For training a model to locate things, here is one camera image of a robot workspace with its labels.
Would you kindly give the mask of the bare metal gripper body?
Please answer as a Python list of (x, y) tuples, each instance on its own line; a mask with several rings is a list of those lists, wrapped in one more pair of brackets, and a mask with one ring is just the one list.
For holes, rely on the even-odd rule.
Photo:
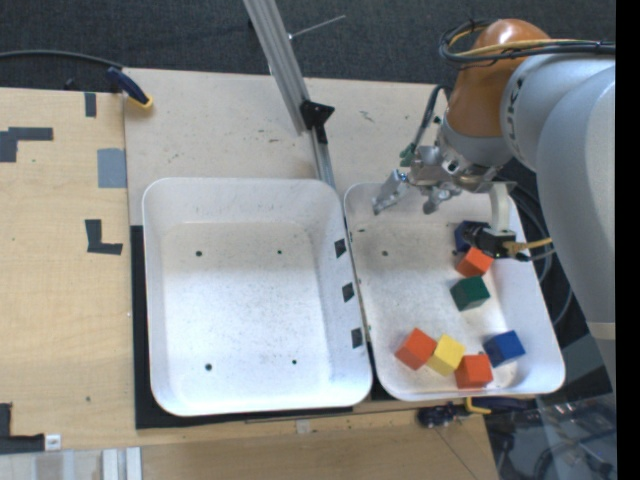
[(451, 145), (407, 147), (408, 181), (421, 189), (486, 193), (503, 165), (503, 147), (472, 146), (464, 152)]

